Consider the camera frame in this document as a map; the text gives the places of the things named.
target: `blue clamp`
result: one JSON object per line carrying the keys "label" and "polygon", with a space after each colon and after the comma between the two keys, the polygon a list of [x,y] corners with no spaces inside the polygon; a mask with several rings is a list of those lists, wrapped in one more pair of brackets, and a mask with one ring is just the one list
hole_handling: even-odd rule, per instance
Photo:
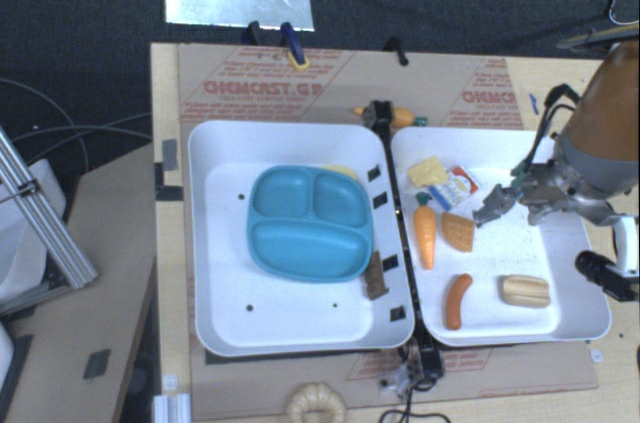
{"label": "blue clamp", "polygon": [[306,70],[309,67],[309,60],[305,57],[304,51],[302,49],[302,44],[300,44],[300,39],[298,38],[298,34],[291,26],[291,23],[283,23],[280,26],[280,32],[282,33],[284,42],[289,47],[287,57],[289,58],[289,61],[291,62],[293,67],[297,71]]}

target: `cardboard sheet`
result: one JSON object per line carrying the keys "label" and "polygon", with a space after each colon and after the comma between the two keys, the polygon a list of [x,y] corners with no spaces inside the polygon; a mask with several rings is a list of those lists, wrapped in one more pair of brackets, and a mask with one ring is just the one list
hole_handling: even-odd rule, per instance
{"label": "cardboard sheet", "polygon": [[[503,58],[307,50],[297,72],[283,48],[183,45],[179,48],[181,140],[208,119],[357,123],[352,109],[387,99],[431,126],[522,129]],[[326,382],[350,408],[397,404],[381,391],[395,350],[227,361],[205,352],[194,325],[190,183],[183,148],[192,415],[195,421],[281,414],[302,384]],[[597,387],[583,342],[452,349],[446,375],[416,401],[476,399]]]}

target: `black plastic clip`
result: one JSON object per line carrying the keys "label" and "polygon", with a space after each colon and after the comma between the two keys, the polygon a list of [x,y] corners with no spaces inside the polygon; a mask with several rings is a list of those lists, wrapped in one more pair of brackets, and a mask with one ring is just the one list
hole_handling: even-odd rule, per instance
{"label": "black plastic clip", "polygon": [[387,44],[384,45],[384,48],[382,48],[382,51],[395,51],[398,54],[398,62],[400,62],[400,65],[403,67],[409,65],[409,59],[407,58],[402,46],[402,41],[399,37],[396,37],[395,35],[389,37],[389,40],[387,41]]}
{"label": "black plastic clip", "polygon": [[161,162],[154,164],[156,201],[183,201],[181,186],[164,184],[164,169]]}
{"label": "black plastic clip", "polygon": [[249,26],[242,31],[242,44],[245,46],[260,46],[262,39],[260,37],[260,23],[252,21]]}

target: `brown toy food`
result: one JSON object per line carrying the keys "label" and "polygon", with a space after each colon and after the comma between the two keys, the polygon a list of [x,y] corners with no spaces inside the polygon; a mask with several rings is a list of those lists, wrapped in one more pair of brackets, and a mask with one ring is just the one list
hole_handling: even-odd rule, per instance
{"label": "brown toy food", "polygon": [[475,223],[459,215],[445,212],[442,214],[442,234],[451,246],[461,252],[473,250],[473,232]]}

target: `blue plastic plate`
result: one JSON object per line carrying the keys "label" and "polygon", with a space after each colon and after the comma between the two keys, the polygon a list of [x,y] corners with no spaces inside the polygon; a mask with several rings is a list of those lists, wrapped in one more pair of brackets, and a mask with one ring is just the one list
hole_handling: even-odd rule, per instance
{"label": "blue plastic plate", "polygon": [[273,167],[253,186],[247,237],[254,261],[273,274],[351,280],[367,268],[373,248],[367,193],[337,172]]}

